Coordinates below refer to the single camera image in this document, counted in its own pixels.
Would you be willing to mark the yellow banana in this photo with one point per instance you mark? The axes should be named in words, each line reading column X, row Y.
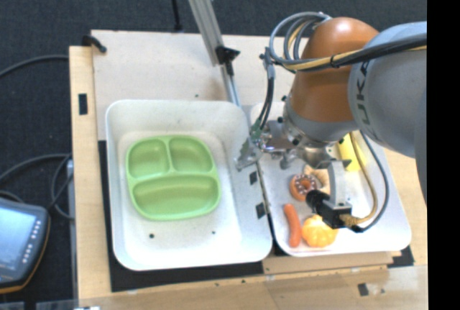
column 346, row 150

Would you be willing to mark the orange pumpkin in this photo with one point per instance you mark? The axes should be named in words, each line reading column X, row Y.
column 316, row 234

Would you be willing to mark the white plastic tray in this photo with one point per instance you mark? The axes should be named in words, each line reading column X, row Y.
column 381, row 229
column 237, row 215

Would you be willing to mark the pale wood board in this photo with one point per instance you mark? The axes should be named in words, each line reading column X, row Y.
column 154, row 67

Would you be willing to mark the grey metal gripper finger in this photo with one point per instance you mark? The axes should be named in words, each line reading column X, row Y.
column 288, row 159
column 248, row 157

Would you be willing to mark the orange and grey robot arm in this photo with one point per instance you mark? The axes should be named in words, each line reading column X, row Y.
column 388, row 103

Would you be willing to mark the green divided plate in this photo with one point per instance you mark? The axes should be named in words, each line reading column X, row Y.
column 172, row 193

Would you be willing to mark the beige bread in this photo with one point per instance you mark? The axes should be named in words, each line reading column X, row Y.
column 321, row 175

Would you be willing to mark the brown sprinkled doughnut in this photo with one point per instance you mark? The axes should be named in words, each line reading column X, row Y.
column 296, row 190

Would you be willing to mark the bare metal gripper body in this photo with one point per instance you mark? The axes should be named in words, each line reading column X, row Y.
column 284, row 143

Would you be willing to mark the orange sausage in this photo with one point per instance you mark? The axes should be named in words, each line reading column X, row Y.
column 294, row 226

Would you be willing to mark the thin black and white rod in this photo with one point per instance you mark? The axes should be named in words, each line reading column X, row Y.
column 265, row 197

